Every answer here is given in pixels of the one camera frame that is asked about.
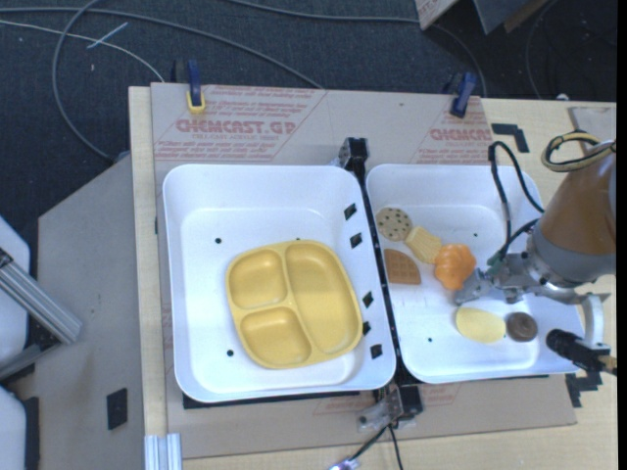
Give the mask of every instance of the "blue clamp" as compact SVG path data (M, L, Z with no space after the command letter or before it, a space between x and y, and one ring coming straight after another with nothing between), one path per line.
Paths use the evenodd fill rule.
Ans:
M187 75L189 77L189 90L187 91L187 108L192 114L201 114L205 108L205 96L200 83L200 73L196 60L187 62Z
M466 115L468 99L477 85L477 77L472 73L465 73L458 85L458 96L451 105L451 115L463 118Z

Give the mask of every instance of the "toy food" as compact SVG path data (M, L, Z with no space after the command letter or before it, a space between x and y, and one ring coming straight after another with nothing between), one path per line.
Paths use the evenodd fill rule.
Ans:
M538 336L535 318L524 311L515 311L507 318L507 333L517 342L527 342Z
M455 323L462 336L479 343L495 343L506 332L502 318L479 308L462 306L456 313Z
M477 264L465 244L447 244L435 258L435 276L446 289L458 291Z
M405 239L406 245L411 249L413 255L422 262L433 264L435 257L438 256L442 248L442 240L440 237L432 235L422 226L413 228Z
M395 249L385 249L383 256L390 283L420 285L420 272L408 255Z
M383 208L375 220L379 233L392 242L405 240L411 230L410 217L400 209Z

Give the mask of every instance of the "brown cookie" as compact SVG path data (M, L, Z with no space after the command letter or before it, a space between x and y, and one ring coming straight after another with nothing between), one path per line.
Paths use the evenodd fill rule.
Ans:
M396 249L384 249L385 271L394 284L419 285L422 279L418 267L408 255Z
M506 322L507 333L514 341L527 342L538 336L538 324L535 318L524 311L512 313Z

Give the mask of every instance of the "white plastic tray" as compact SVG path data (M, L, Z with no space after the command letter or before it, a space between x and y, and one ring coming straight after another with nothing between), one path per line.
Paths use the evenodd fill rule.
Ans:
M512 232L539 214L525 198L513 167L499 170L510 202ZM540 203L535 184L525 176L532 196ZM406 212L414 226L422 226L439 236L443 243L464 243L486 268L488 258L505 241L505 221L491 170L486 165L385 164L367 176L366 187L374 213L385 207ZM379 235L382 249L390 248L411 256L403 242L391 242ZM521 235L510 252L524 250ZM434 266L413 260L422 282L417 286L390 284L390 297L405 366L426 383L530 376L574 372L569 360L548 349L545 337L555 328L583 336L577 308L547 298L525 296L508 305L495 291L476 302L467 303L505 318L515 311L526 311L537 321L538 337L519 343L504 338L485 345L464 338L455 325L458 307L453 292L435 278Z
M185 164L166 176L163 200L174 371L185 394L218 402L374 390L389 382L396 357L354 176L330 165ZM351 206L356 211L347 219ZM362 239L352 247L355 235ZM225 272L246 251L297 238L334 250L370 330L337 358L267 369L247 356L238 338ZM372 303L367 305L363 299L368 294Z

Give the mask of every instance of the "cracker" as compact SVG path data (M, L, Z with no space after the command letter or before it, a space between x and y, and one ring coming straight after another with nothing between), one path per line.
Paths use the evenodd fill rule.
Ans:
M388 282L394 284L419 285L422 279L413 259L396 249L384 249L385 271Z
M435 258L442 249L440 237L432 235L422 226L414 227L405 239L405 243L414 256L429 264L435 263Z
M392 242L404 241L413 227L410 217L397 208L383 208L375 221L379 233Z

